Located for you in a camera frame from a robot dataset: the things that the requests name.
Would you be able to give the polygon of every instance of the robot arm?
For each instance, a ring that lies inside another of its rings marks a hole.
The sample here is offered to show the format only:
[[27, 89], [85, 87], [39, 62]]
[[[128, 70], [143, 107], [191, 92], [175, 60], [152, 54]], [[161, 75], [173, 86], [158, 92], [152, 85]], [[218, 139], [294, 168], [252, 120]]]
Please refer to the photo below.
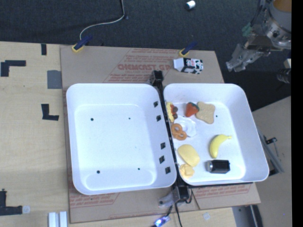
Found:
[[254, 18], [242, 29], [247, 42], [237, 44], [228, 70], [244, 70], [271, 51], [291, 50], [291, 21], [292, 0], [258, 0]]

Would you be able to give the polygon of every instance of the blue clamp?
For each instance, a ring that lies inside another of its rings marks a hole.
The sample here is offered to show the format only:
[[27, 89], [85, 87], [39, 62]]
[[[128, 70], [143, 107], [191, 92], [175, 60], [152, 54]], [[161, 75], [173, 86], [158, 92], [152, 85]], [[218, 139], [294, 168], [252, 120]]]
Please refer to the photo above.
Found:
[[194, 48], [197, 45], [197, 42], [194, 41], [190, 43], [187, 47], [183, 48], [182, 50], [179, 51], [179, 56], [180, 57], [186, 57], [189, 51]]
[[93, 38], [92, 35], [87, 35], [83, 39], [79, 40], [76, 44], [71, 47], [71, 50], [78, 53], [83, 49], [83, 47]]

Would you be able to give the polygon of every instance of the pretzel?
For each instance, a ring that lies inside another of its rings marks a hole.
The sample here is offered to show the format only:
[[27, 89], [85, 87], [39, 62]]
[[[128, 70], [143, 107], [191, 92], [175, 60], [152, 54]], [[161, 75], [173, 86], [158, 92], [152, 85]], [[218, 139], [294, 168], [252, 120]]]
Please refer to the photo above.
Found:
[[171, 125], [171, 134], [178, 140], [185, 140], [187, 138], [186, 132], [183, 131], [182, 126], [179, 123]]

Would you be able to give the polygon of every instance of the cardboard sheet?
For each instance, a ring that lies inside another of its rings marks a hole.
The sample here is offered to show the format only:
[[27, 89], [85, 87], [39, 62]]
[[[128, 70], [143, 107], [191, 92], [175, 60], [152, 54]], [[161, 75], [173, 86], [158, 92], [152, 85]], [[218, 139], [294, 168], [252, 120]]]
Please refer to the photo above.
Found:
[[[214, 52], [190, 51], [188, 57], [203, 60], [200, 74], [181, 73], [173, 68], [178, 50], [89, 47], [73, 53], [70, 46], [61, 46], [64, 126], [69, 176], [70, 221], [96, 220], [165, 214], [158, 199], [170, 188], [86, 196], [73, 186], [66, 109], [66, 90], [75, 83], [145, 83], [153, 70], [161, 70], [163, 85], [170, 83], [223, 83]], [[203, 187], [193, 190], [194, 201], [179, 207], [193, 211], [256, 204], [260, 202], [255, 184]]]

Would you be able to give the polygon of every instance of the yellow banana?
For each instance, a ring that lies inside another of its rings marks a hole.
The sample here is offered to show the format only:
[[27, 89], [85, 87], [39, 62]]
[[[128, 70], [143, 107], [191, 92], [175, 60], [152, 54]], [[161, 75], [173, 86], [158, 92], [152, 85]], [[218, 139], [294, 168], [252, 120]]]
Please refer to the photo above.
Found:
[[209, 152], [212, 158], [217, 158], [220, 145], [227, 139], [231, 139], [231, 135], [219, 134], [210, 143]]

